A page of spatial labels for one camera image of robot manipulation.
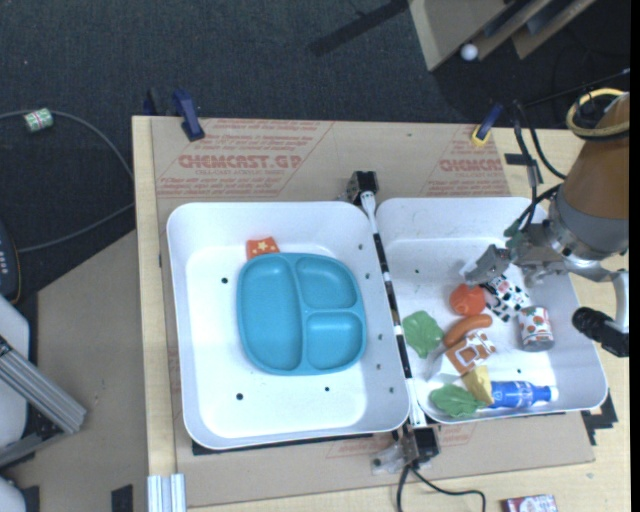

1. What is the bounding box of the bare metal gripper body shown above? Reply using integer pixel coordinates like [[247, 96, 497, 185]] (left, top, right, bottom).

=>
[[504, 221, 626, 282]]

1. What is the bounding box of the black and white cow-print carton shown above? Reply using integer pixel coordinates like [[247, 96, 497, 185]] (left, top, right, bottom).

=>
[[479, 273, 532, 323]]

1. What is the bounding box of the orange toy vegetable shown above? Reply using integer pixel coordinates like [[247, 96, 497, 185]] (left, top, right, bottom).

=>
[[448, 282, 488, 318]]

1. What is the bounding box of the white can with red print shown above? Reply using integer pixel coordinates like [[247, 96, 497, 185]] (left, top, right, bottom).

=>
[[516, 305, 556, 353]]

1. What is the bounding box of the white plastic tray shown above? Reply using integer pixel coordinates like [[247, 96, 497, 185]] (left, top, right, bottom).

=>
[[165, 200, 413, 451], [374, 195, 610, 427]]

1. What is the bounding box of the orange toy sausage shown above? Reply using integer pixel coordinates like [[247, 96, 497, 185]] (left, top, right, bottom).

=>
[[442, 313, 494, 349]]

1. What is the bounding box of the orange and white toy biscuit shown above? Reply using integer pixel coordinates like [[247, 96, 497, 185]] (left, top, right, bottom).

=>
[[443, 331, 498, 378]]

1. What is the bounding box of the green toy lettuce leaf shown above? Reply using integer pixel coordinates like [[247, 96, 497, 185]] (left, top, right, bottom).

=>
[[400, 309, 446, 360], [428, 382, 489, 420]]

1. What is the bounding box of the thin black and white rod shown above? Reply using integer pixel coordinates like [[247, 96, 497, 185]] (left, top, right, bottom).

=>
[[360, 191, 425, 427]]

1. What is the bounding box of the blue bottle with white cap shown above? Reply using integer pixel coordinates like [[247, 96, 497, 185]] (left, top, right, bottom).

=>
[[486, 379, 560, 411]]

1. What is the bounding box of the yellow toy cheese wedge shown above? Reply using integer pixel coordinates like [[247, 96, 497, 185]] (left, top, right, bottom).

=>
[[460, 364, 496, 407]]

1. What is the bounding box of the blue divided plate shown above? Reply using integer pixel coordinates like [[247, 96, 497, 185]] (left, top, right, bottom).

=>
[[235, 251, 369, 378]]

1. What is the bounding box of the orange packet with yellow stars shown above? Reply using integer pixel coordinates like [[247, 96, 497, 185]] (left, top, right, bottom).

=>
[[245, 234, 281, 261]]

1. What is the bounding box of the red packet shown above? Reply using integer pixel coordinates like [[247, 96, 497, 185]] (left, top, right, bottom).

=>
[[501, 493, 559, 512]]

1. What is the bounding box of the brown cardboard board, red print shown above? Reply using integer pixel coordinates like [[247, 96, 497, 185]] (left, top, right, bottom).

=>
[[149, 116, 597, 509]]

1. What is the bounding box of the black cylinder on white bracket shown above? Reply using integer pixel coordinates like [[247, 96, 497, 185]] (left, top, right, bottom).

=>
[[567, 257, 630, 358]]

